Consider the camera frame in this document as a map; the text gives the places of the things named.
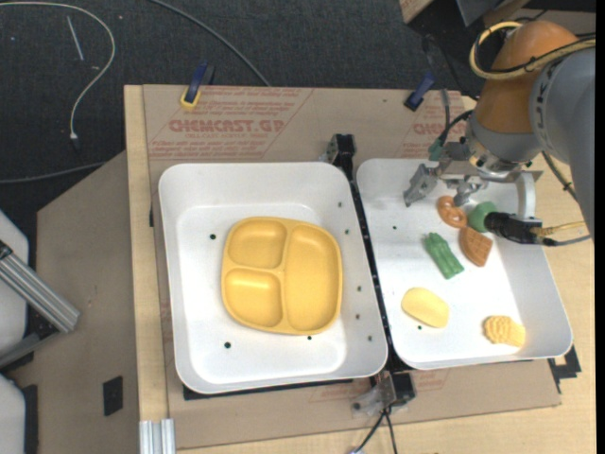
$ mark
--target blue clip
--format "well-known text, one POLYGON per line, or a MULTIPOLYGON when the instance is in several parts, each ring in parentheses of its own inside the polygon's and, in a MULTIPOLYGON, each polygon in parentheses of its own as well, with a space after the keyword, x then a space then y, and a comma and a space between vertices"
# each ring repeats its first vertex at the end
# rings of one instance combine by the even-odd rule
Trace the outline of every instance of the blue clip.
POLYGON ((189 87, 185 89, 181 96, 181 105, 184 108, 195 108, 201 95, 199 86, 210 84, 214 76, 214 68, 208 68, 208 61, 201 62, 193 73, 189 87))
POLYGON ((423 77, 423 81, 420 83, 420 85, 416 88, 416 91, 414 91, 411 95, 409 95, 409 97, 406 99, 406 102, 404 103, 404 105, 409 108, 412 111, 416 111, 418 109, 418 107, 422 104, 422 102, 424 101, 423 96, 426 93, 426 91, 428 91, 431 87, 433 87, 433 84, 435 84, 435 76, 433 76, 433 73, 428 71, 426 74, 424 74, 423 77))

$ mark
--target white tray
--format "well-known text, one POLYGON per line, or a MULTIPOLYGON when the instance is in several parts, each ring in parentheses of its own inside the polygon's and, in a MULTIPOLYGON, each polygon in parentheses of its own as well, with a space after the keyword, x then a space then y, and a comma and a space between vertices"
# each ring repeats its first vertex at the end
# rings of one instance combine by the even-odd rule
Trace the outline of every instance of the white tray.
POLYGON ((388 347, 349 183, 325 163, 184 164, 159 183, 176 367, 195 392, 225 393, 371 376, 388 347), (307 338, 237 323, 222 303, 225 239, 254 216, 305 220, 338 242, 340 316, 307 338))
MULTIPOLYGON (((397 355, 425 370, 564 355, 572 333, 543 248, 488 235, 494 243, 487 264, 479 268, 471 263, 458 245, 458 229, 444 224, 437 213, 437 199, 453 196, 455 190, 439 182, 429 197, 406 207, 403 192, 420 163, 435 165, 375 159, 363 163, 356 176, 397 355), (449 280, 441 275, 423 246, 429 232, 448 242, 464 272, 449 280), (401 300, 414 287, 432 290, 450 306, 447 327, 422 326, 403 312, 401 300), (525 326, 521 349, 492 344, 483 335, 482 323, 492 315, 508 315, 525 326)), ((470 211, 482 201, 516 213, 516 186, 490 183, 463 208, 470 211)))

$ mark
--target brown toy pretzel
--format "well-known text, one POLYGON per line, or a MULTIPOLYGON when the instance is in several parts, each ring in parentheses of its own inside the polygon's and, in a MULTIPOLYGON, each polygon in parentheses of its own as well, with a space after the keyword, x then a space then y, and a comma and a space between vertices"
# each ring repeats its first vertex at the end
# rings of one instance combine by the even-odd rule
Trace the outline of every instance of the brown toy pretzel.
POLYGON ((466 227, 467 219, 466 214, 461 208, 454 205, 454 199, 446 195, 440 197, 437 201, 437 211, 439 217, 448 225, 461 229, 466 227))

